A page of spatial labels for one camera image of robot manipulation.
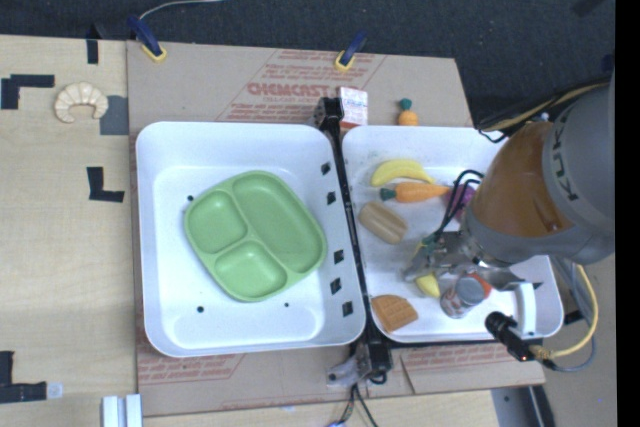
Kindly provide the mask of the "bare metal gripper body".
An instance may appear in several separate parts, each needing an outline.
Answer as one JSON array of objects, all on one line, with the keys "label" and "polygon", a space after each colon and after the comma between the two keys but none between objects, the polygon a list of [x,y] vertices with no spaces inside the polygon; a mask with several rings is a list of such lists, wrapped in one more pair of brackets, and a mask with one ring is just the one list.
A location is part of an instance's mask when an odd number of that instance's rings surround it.
[{"label": "bare metal gripper body", "polygon": [[431,257],[431,267],[440,274],[477,274],[495,289],[514,289],[526,282],[512,272],[508,263],[486,253],[466,232],[444,232]]}]

